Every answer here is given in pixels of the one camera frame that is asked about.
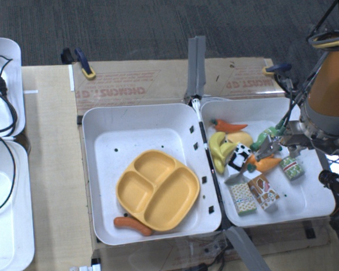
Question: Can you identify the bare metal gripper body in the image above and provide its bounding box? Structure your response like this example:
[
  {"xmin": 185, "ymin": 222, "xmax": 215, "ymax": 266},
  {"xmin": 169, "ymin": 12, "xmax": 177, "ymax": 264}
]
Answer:
[{"xmin": 278, "ymin": 118, "xmax": 339, "ymax": 158}]

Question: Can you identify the green bottle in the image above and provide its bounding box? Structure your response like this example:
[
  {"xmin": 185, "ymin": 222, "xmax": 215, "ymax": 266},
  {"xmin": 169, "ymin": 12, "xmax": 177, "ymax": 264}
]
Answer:
[{"xmin": 248, "ymin": 125, "xmax": 283, "ymax": 152}]

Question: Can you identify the yellow mango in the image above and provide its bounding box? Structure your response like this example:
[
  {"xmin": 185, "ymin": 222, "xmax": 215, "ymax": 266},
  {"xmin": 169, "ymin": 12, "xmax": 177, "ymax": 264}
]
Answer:
[{"xmin": 225, "ymin": 130, "xmax": 254, "ymax": 150}]

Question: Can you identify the green and white can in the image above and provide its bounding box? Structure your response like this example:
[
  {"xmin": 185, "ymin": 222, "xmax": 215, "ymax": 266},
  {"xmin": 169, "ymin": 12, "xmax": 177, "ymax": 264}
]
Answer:
[{"xmin": 278, "ymin": 155, "xmax": 306, "ymax": 182}]

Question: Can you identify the black and white carton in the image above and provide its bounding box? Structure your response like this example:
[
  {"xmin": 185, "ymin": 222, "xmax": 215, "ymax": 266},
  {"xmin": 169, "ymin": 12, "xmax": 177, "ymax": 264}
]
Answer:
[{"xmin": 222, "ymin": 141, "xmax": 255, "ymax": 185}]

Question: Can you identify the brown and white carton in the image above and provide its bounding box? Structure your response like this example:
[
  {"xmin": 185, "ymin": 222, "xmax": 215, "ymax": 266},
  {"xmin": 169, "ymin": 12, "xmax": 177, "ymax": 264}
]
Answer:
[{"xmin": 246, "ymin": 171, "xmax": 282, "ymax": 213}]

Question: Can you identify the yellow banana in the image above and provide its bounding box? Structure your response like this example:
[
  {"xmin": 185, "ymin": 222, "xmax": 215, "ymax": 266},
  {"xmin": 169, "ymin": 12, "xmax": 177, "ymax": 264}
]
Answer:
[{"xmin": 208, "ymin": 130, "xmax": 241, "ymax": 176}]

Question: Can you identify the white plastic tray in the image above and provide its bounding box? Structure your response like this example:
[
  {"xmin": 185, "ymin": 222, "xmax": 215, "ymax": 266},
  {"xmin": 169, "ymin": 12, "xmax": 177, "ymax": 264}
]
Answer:
[
  {"xmin": 199, "ymin": 93, "xmax": 337, "ymax": 231},
  {"xmin": 81, "ymin": 100, "xmax": 224, "ymax": 248}
]

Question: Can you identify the yellow divided plate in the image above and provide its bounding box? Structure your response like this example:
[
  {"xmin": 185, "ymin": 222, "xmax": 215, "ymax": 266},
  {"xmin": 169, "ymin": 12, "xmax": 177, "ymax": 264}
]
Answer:
[{"xmin": 113, "ymin": 146, "xmax": 204, "ymax": 235}]

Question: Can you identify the brown cardboard board red print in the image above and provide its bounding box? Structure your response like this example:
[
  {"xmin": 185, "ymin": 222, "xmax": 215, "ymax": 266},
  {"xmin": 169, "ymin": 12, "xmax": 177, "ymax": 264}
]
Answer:
[{"xmin": 71, "ymin": 47, "xmax": 333, "ymax": 271}]

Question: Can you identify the orange sausage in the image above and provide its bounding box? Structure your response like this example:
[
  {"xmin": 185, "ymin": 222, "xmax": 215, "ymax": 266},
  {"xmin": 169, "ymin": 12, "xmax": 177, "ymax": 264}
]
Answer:
[{"xmin": 113, "ymin": 214, "xmax": 154, "ymax": 239}]

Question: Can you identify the black cylinder on white bracket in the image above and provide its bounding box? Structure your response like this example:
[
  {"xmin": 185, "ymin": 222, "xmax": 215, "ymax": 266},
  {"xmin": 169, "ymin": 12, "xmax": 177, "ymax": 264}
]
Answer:
[{"xmin": 316, "ymin": 149, "xmax": 339, "ymax": 198}]

